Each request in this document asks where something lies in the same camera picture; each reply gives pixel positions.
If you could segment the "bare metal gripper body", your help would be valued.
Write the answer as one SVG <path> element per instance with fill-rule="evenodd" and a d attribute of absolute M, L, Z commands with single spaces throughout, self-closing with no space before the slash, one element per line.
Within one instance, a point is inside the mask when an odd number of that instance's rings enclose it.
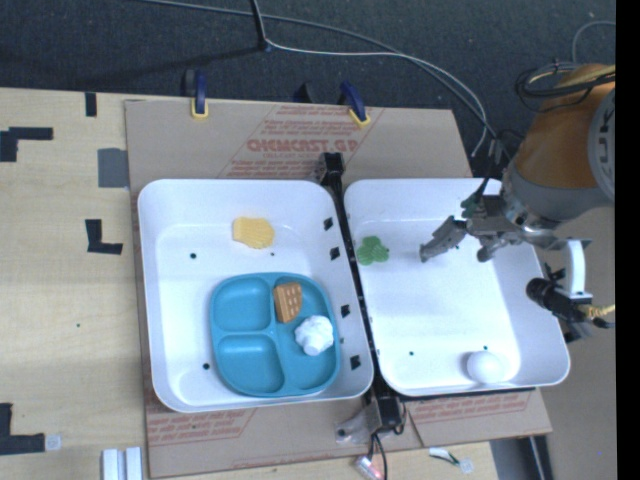
<path fill-rule="evenodd" d="M 517 198 L 499 195 L 471 195 L 462 203 L 466 230 L 487 248 L 522 242 L 542 248 L 558 241 L 557 221 L 542 217 Z"/>

